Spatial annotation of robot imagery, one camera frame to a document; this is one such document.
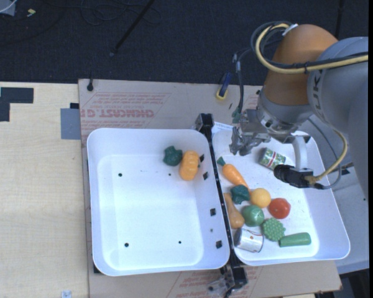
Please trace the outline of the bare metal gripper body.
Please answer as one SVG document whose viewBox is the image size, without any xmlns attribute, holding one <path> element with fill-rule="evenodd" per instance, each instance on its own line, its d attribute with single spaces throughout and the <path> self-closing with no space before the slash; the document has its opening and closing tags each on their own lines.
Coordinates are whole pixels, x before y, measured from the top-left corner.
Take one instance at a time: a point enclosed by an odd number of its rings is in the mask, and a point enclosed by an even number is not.
<svg viewBox="0 0 373 298">
<path fill-rule="evenodd" d="M 243 143 L 267 143 L 271 139 L 284 142 L 294 131 L 294 124 L 262 109 L 246 109 L 240 118 L 239 137 Z"/>
</svg>

